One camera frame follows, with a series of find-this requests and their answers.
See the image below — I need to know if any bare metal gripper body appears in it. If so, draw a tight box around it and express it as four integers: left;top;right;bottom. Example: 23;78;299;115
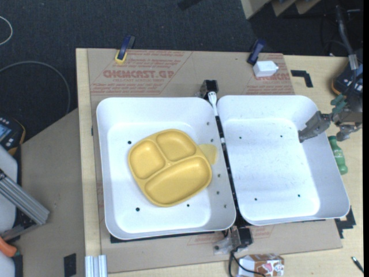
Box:
329;94;363;125

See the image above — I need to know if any green plastic bottle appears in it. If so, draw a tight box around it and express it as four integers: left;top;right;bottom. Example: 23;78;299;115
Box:
327;136;349;175

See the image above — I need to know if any white plastic tray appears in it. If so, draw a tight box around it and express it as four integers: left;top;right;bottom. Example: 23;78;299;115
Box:
216;95;351;226
96;96;238;240

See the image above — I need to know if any thin black and white rod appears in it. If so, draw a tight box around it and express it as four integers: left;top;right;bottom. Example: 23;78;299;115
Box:
207;92;242;230

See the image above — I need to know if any brown and white carton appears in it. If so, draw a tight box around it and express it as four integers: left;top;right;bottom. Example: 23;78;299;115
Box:
238;253;285;277

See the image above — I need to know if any yellow divided plate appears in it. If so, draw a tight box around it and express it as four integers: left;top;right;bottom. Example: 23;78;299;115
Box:
127;128;213;208

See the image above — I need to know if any brown cardboard board red print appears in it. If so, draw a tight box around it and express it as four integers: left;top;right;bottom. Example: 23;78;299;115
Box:
86;48;344;274

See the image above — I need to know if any black block with thin wires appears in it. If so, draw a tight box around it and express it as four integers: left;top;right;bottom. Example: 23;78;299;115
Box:
195;79;219;98
213;226;255;255

